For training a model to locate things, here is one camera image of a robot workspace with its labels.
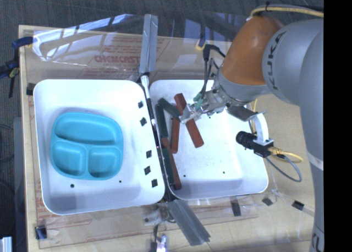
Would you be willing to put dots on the white plastic tray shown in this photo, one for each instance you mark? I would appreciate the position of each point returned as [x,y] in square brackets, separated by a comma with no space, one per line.
[220,163]
[93,196]

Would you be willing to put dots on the thin black and white rod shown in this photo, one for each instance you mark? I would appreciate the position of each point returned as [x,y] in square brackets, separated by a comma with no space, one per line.
[145,83]

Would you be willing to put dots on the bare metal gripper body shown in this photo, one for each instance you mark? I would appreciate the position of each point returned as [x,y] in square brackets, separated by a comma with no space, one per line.
[211,102]

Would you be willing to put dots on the blue divided plate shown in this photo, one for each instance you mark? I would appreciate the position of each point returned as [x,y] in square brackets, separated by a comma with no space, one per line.
[86,146]

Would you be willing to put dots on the black cylinder on white bracket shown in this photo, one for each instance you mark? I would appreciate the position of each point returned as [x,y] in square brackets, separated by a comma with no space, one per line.
[253,142]

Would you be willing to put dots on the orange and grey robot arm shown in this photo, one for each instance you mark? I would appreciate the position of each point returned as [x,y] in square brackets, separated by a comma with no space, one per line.
[294,58]

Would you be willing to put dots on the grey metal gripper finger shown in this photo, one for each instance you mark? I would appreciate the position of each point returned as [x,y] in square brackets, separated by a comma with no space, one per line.
[184,113]
[197,116]

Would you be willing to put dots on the brown wooden stick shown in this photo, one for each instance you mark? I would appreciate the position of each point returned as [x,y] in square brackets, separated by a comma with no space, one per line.
[173,168]
[175,138]
[195,135]

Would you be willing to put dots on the dark green wooden stick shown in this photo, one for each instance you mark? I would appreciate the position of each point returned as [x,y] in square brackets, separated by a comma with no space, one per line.
[169,108]
[167,168]
[161,121]

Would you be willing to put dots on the brown cardboard board red print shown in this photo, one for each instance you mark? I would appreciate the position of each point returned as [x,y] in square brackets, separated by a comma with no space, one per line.
[110,52]

